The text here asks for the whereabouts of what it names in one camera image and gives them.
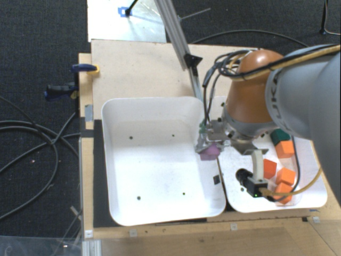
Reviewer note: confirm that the pale wood board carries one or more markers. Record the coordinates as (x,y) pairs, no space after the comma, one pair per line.
(138,71)

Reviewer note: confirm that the white plastic tray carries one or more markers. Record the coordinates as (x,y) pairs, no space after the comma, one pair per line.
(160,164)
(235,197)

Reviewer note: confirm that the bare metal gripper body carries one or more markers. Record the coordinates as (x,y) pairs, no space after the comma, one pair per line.
(219,132)

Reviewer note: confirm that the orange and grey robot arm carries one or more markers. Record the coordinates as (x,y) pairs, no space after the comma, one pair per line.
(295,100)

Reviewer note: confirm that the green cube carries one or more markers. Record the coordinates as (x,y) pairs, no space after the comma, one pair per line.
(279,136)

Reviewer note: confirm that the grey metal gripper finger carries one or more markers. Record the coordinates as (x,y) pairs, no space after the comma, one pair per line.
(222,145)
(201,145)

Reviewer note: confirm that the purple cube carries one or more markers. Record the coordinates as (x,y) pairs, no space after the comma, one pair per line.
(210,153)

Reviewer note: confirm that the black cylinder on white bracket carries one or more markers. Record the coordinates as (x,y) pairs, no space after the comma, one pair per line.
(258,167)

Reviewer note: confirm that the orange cube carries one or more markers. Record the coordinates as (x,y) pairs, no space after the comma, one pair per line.
(285,148)
(282,192)
(286,176)
(269,168)

